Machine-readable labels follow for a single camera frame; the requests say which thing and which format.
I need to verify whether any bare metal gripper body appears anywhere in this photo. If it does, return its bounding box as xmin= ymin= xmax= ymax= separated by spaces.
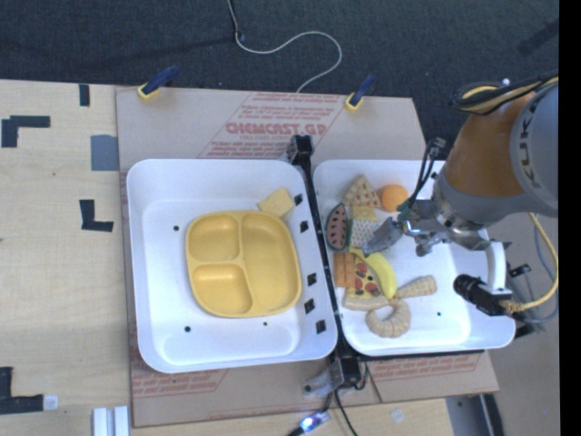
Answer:
xmin=399 ymin=198 xmax=495 ymax=253

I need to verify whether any beige dotted wedge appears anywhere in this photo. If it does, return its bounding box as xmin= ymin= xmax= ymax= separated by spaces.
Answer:
xmin=350 ymin=203 xmax=388 ymax=250

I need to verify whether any yellow banana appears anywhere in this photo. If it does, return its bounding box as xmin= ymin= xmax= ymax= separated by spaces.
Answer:
xmin=349 ymin=246 xmax=399 ymax=301

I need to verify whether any orange ball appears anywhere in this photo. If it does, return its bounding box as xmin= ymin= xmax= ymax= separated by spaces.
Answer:
xmin=377 ymin=183 xmax=410 ymax=213

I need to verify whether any beige ribbed cone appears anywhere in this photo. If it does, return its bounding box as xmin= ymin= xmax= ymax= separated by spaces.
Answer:
xmin=394 ymin=274 xmax=438 ymax=300

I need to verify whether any red watermelon slice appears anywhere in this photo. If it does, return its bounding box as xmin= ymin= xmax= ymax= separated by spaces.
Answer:
xmin=324 ymin=202 xmax=354 ymax=251

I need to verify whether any orange waffle biscuit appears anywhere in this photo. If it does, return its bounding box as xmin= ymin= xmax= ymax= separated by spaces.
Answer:
xmin=332 ymin=251 xmax=359 ymax=289

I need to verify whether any beige lattice pie slice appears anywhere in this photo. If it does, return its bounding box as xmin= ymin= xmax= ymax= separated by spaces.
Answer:
xmin=340 ymin=173 xmax=383 ymax=210

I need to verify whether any pizza slice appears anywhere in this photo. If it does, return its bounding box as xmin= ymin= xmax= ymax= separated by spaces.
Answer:
xmin=341 ymin=252 xmax=388 ymax=311

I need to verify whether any thin black rod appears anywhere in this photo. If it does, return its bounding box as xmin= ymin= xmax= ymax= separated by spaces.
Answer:
xmin=299 ymin=151 xmax=351 ymax=363

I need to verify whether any white plastic tray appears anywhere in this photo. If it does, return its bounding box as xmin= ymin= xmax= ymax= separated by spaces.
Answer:
xmin=125 ymin=157 xmax=340 ymax=375
xmin=312 ymin=158 xmax=517 ymax=358

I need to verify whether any yellow cheese slice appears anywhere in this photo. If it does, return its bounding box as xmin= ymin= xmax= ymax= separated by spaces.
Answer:
xmin=256 ymin=186 xmax=298 ymax=220

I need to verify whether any yellow divided plate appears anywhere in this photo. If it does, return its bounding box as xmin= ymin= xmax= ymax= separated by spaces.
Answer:
xmin=184 ymin=209 xmax=303 ymax=320

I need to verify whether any brown cardboard board red print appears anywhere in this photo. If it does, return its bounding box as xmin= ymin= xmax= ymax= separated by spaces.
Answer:
xmin=114 ymin=86 xmax=500 ymax=429

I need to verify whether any black cylinder on white bracket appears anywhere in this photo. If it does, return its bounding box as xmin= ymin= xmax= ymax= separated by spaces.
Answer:
xmin=452 ymin=240 xmax=515 ymax=318

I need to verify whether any beige ribbed curved ring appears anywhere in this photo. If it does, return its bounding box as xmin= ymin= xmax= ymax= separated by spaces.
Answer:
xmin=364 ymin=297 xmax=413 ymax=340

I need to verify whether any black block with thin wires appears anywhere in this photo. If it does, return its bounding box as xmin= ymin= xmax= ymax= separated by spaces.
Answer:
xmin=325 ymin=351 xmax=369 ymax=391
xmin=286 ymin=134 xmax=316 ymax=167

